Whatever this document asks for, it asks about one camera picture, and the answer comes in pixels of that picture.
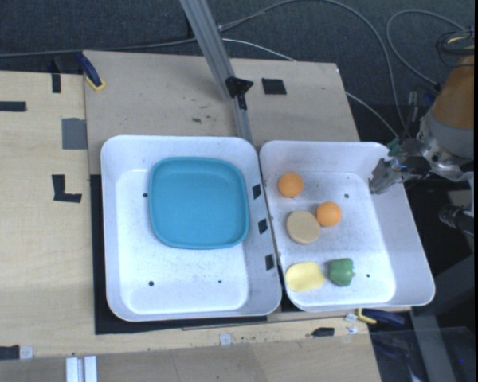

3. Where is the white plastic tray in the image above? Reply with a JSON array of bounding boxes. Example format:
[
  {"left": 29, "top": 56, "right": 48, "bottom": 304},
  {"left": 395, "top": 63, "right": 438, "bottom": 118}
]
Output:
[
  {"left": 100, "top": 134, "right": 284, "bottom": 323},
  {"left": 258, "top": 139, "right": 437, "bottom": 314}
]

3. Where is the pale wood board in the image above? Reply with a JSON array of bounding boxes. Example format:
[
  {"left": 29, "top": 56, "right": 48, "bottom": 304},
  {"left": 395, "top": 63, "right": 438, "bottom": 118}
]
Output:
[{"left": 82, "top": 49, "right": 374, "bottom": 332}]

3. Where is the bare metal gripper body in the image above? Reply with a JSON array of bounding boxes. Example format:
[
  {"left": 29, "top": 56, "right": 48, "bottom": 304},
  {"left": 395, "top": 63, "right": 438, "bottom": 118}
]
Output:
[{"left": 398, "top": 137, "right": 476, "bottom": 183}]

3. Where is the tan round biscuit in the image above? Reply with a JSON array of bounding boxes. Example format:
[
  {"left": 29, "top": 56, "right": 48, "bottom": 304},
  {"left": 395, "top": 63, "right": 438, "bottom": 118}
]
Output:
[{"left": 284, "top": 210, "right": 322, "bottom": 246}]

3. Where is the orange ball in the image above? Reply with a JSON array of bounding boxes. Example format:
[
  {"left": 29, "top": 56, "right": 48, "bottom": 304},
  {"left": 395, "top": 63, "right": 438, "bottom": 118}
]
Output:
[
  {"left": 276, "top": 171, "right": 305, "bottom": 199},
  {"left": 315, "top": 201, "right": 343, "bottom": 228}
]

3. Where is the black cylinder on white bracket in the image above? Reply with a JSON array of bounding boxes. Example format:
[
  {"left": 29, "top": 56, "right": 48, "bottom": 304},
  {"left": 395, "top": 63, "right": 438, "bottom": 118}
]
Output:
[{"left": 437, "top": 171, "right": 476, "bottom": 239}]

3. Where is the yellow rounded block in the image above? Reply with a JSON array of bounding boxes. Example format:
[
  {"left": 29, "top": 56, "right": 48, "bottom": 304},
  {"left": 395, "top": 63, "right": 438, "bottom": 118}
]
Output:
[{"left": 284, "top": 260, "right": 327, "bottom": 293}]

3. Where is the green bell pepper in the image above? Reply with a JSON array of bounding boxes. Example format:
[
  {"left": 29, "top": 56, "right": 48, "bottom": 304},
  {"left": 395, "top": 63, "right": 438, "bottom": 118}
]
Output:
[{"left": 327, "top": 257, "right": 357, "bottom": 288}]

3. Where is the blue plate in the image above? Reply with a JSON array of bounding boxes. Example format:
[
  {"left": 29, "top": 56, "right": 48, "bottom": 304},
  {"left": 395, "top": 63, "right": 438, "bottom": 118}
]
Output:
[{"left": 147, "top": 156, "right": 251, "bottom": 251}]

